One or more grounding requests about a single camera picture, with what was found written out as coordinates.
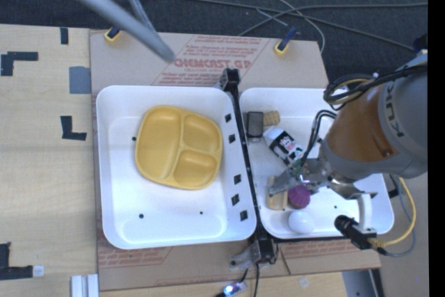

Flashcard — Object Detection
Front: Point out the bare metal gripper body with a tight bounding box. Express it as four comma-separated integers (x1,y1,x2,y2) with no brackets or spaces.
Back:
297,157,378,201

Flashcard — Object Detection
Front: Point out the purple round toy food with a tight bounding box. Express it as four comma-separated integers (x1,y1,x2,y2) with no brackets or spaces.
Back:
287,184,312,210

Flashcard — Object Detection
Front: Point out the tan toy bread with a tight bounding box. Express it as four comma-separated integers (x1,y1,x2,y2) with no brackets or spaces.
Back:
265,175,289,211

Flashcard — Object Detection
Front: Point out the white egg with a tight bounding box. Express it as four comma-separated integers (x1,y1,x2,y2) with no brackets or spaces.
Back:
287,210,316,234

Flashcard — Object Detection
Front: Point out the white carton with cow print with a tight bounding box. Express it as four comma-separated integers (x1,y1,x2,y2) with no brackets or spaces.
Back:
262,126,307,166

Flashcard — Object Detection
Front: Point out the thin black rod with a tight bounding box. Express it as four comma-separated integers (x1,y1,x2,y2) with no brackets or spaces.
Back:
227,81,266,243

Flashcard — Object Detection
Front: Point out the dark grey can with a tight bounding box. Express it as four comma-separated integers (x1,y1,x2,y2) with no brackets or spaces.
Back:
246,111,265,143

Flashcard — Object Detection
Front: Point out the tan biscuit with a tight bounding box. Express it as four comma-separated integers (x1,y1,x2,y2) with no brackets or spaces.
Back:
262,109,282,127

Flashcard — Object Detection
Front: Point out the white plastic tray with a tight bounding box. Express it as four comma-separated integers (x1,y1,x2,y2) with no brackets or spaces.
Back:
238,87,396,240
95,84,259,250

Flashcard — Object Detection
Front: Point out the yellow divided plate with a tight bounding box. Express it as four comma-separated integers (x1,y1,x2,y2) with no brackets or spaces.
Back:
133,104,224,191

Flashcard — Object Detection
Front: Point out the brown cardboard board red print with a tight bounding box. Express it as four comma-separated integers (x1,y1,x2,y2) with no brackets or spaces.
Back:
89,29,382,291

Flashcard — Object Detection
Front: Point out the black cylinder on white bracket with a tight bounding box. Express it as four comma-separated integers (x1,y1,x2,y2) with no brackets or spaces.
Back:
334,192,378,251

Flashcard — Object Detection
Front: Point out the black block with thin wires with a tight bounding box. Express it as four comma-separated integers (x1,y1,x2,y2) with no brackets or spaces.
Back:
218,67,242,93
256,236,278,264

